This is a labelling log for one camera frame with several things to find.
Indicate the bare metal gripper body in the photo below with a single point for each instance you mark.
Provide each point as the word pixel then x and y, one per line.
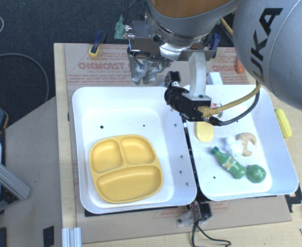
pixel 143 44

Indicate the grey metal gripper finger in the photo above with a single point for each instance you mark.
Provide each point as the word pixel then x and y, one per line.
pixel 138 72
pixel 152 72

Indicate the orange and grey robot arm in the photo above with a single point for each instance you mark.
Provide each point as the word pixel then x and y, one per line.
pixel 282 60

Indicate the white plastic tray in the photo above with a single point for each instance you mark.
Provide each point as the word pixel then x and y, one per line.
pixel 271 143
pixel 130 102

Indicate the white block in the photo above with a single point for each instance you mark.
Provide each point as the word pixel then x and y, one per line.
pixel 214 78

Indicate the small red and green can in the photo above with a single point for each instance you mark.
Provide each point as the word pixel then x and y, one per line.
pixel 216 110

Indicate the yellow oval biscuit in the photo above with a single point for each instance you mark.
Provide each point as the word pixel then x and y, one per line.
pixel 204 134

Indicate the yellow divided plate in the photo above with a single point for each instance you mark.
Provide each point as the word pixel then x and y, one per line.
pixel 126 168

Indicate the white garlic bulb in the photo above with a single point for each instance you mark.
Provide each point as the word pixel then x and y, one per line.
pixel 233 145

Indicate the tan croissant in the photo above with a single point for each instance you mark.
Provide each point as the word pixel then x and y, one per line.
pixel 248 139

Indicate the green bottle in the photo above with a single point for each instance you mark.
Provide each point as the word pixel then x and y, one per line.
pixel 229 163

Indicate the yellow corn cob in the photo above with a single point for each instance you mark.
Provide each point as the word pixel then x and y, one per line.
pixel 283 122

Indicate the green bell pepper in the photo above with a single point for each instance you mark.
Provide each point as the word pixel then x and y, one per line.
pixel 255 173

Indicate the brown cardboard board red print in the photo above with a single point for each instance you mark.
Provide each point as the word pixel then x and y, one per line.
pixel 145 228

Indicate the black cylinder on white bracket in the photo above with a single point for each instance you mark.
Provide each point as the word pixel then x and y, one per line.
pixel 197 71

